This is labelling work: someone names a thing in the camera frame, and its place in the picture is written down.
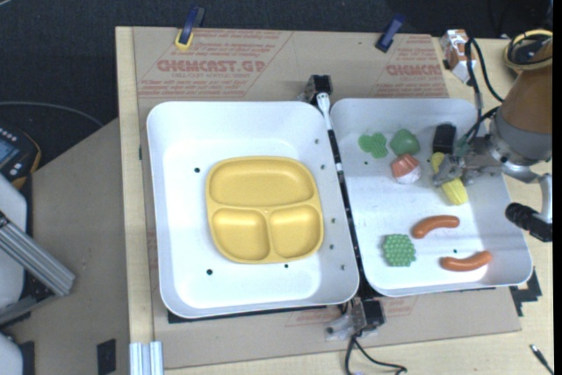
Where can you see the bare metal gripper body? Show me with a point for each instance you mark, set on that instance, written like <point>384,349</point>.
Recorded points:
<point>482,160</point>

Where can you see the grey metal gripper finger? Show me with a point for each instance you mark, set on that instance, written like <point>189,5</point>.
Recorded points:
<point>468,176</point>
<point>445,172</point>

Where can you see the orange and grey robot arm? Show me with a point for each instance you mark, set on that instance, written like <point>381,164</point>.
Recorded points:
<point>529,101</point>

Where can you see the yellow corn cob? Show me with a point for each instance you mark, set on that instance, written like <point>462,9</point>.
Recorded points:
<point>456,192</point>

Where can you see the black box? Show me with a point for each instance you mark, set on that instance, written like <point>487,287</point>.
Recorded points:
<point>444,137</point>

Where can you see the orange and white cupcake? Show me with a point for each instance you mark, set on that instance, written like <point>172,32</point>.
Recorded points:
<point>406,169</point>

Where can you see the green pepper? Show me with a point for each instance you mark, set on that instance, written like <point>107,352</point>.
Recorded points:
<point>405,141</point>

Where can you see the orange sausage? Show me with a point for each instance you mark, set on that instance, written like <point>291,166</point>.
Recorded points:
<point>434,225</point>
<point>465,261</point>

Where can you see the light green flat broccoli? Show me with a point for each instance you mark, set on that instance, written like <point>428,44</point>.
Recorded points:
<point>373,145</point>

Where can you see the green grapes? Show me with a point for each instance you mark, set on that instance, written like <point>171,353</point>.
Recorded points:
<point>398,250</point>

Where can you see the thin black and white rod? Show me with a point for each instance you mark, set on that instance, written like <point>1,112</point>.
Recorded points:
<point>339,164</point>

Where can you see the white plastic tray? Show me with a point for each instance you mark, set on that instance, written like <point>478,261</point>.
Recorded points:
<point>184,197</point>
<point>439,281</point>

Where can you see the orange and white carton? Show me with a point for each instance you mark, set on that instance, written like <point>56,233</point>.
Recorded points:
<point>456,52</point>

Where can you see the yellow divided plate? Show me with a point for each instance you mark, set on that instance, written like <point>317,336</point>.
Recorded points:
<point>263,184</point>

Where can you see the brown cardboard board red print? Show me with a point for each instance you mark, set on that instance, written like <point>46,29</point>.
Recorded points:
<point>263,66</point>

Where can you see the black cylinder on white bracket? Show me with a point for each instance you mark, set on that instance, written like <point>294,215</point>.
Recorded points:
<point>527,218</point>

